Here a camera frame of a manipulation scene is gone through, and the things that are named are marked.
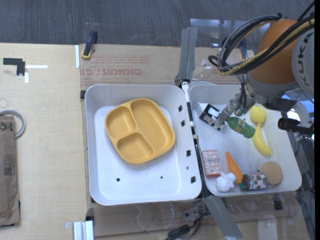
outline brown paper bag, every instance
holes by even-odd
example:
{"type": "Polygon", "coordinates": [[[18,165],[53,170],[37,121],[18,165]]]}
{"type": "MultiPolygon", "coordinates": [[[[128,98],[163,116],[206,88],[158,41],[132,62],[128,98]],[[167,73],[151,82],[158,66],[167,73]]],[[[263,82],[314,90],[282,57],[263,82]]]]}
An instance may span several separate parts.
{"type": "Polygon", "coordinates": [[[20,220],[15,119],[0,116],[0,226],[20,220]]]}

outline metal ring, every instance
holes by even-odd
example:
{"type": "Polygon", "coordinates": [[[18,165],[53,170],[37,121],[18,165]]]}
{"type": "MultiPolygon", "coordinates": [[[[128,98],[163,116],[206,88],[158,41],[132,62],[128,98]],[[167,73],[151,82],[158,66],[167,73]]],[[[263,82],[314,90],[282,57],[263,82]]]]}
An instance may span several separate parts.
{"type": "Polygon", "coordinates": [[[0,108],[5,109],[7,106],[8,106],[8,100],[6,98],[0,98],[0,108]],[[5,101],[6,104],[2,106],[1,101],[5,101]]]}
{"type": "Polygon", "coordinates": [[[16,110],[13,109],[6,109],[6,110],[2,110],[0,111],[0,116],[4,116],[4,115],[13,115],[13,116],[17,116],[21,122],[22,122],[22,127],[21,129],[15,134],[15,138],[19,138],[25,131],[26,129],[26,121],[24,119],[24,117],[16,110]]]}

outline red and white box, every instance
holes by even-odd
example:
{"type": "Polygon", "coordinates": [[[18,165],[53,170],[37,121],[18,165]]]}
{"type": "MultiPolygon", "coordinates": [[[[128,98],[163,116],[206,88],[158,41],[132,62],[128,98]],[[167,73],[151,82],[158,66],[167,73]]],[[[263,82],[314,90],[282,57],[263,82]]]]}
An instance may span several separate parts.
{"type": "Polygon", "coordinates": [[[222,167],[217,150],[202,151],[201,158],[206,177],[220,176],[222,167]]]}

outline white tray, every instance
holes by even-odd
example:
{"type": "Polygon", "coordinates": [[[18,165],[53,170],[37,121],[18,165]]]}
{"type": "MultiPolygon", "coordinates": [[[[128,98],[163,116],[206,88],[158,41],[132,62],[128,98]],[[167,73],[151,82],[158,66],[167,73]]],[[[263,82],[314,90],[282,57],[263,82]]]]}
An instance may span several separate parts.
{"type": "MultiPolygon", "coordinates": [[[[266,120],[261,129],[265,133],[267,144],[272,151],[270,157],[259,153],[252,139],[247,139],[241,134],[236,133],[227,125],[223,127],[221,131],[218,131],[199,119],[197,107],[200,106],[200,104],[204,105],[209,103],[217,109],[223,110],[229,103],[229,100],[233,99],[239,91],[240,85],[195,85],[190,88],[189,96],[195,131],[199,136],[199,146],[202,151],[218,151],[224,173],[229,172],[225,156],[226,151],[229,151],[243,174],[257,174],[264,162],[274,161],[281,166],[283,179],[280,184],[269,184],[265,189],[241,191],[239,185],[236,184],[235,188],[232,188],[227,192],[221,192],[216,188],[216,177],[206,177],[205,183],[208,189],[211,193],[220,197],[279,193],[297,190],[301,186],[302,177],[288,133],[285,130],[278,128],[278,120],[282,117],[280,112],[265,109],[266,120]]],[[[254,127],[257,126],[250,119],[250,111],[241,118],[245,119],[248,124],[254,127]]]]}
{"type": "Polygon", "coordinates": [[[97,203],[111,206],[182,201],[200,194],[198,160],[186,100],[180,88],[174,85],[93,85],[85,94],[85,112],[90,194],[97,203]],[[142,164],[124,161],[104,126],[105,116],[111,109],[136,98],[155,101],[175,133],[175,144],[168,152],[142,164]]]}

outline green bottle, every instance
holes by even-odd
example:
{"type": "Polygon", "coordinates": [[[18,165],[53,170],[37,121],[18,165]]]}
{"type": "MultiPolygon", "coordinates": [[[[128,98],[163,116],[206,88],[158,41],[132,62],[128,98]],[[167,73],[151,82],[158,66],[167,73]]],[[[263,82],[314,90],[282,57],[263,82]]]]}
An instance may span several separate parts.
{"type": "Polygon", "coordinates": [[[235,132],[242,134],[247,139],[252,138],[255,135],[256,129],[247,124],[244,120],[240,119],[236,116],[230,116],[226,120],[229,127],[234,130],[235,132]]]}

